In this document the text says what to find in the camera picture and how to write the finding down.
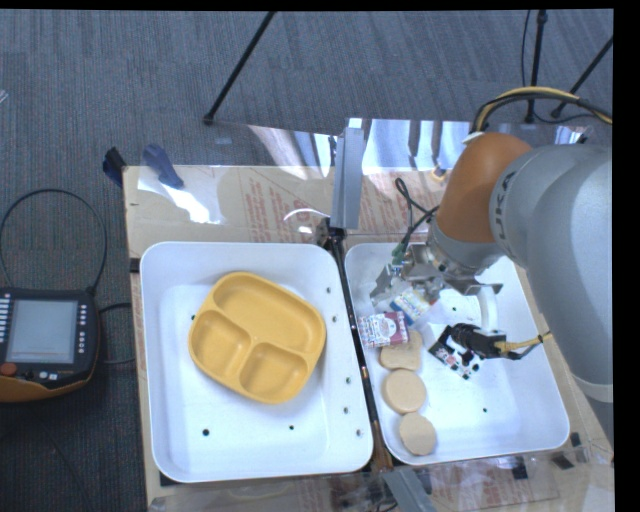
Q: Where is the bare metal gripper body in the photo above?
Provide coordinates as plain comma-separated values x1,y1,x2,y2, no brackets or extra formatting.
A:
398,242,455,293

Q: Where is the white and black packet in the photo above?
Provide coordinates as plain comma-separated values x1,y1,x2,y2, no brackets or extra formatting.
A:
428,324,482,381

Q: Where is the red and white carton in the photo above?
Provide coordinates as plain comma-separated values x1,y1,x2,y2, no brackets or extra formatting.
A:
356,310,410,350

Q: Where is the white plastic tray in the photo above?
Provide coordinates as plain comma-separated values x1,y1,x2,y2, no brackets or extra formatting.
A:
343,242,572,467
139,241,375,484

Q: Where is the white carton with coloured dots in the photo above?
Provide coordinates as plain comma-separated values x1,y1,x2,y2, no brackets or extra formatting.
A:
389,285,441,326

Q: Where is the beige bread slice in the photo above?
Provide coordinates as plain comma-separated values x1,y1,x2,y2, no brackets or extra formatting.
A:
378,329,424,372

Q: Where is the brown cardboard board red print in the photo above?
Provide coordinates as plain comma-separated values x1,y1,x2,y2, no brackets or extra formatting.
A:
122,164,614,512

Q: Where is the yellow divided plate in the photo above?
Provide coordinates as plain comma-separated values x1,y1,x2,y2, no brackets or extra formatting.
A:
187,271,328,406

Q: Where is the black cylinder on white bracket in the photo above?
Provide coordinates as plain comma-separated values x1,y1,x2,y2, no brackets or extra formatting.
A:
447,280,507,361

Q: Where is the beige round biscuit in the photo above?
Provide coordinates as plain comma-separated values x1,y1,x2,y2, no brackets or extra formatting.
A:
398,411,438,457
381,368,428,416

